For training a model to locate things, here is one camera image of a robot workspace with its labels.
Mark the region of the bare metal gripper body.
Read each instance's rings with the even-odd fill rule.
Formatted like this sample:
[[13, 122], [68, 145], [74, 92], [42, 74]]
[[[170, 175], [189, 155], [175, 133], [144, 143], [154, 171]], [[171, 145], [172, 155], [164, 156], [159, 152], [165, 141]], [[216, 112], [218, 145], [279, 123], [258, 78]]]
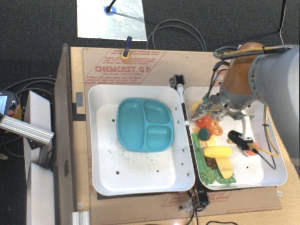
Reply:
[[218, 95], [211, 95], [207, 110], [210, 112], [223, 112], [225, 111], [234, 120], [241, 120], [246, 114], [244, 109], [251, 106], [255, 101], [252, 95], [243, 95], [235, 93], [219, 93]]

